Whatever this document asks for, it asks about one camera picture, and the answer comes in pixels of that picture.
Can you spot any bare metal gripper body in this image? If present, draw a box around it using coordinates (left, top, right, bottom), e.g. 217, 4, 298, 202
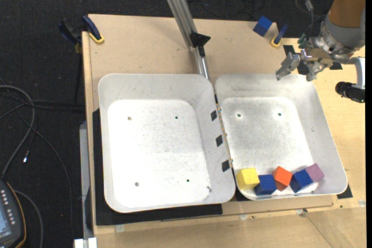
300, 24, 354, 67

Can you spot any blue cube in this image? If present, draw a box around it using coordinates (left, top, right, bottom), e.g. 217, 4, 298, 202
252, 16, 274, 38
289, 168, 314, 193
254, 174, 277, 196

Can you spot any white plastic tray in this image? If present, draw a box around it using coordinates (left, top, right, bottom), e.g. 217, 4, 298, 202
214, 73, 349, 202
98, 73, 237, 214

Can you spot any purple cube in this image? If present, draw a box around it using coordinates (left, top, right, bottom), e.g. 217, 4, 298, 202
305, 163, 326, 183

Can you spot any orange cube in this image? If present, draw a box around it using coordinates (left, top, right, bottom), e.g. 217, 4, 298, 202
272, 166, 294, 192

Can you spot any yellow cube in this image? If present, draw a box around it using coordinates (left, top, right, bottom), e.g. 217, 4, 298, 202
235, 167, 260, 191

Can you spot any pale wood board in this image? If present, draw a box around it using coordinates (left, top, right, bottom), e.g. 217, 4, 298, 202
87, 13, 334, 235

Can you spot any black cylinder on white bracket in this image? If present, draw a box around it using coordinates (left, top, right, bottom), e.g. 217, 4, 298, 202
335, 55, 366, 103

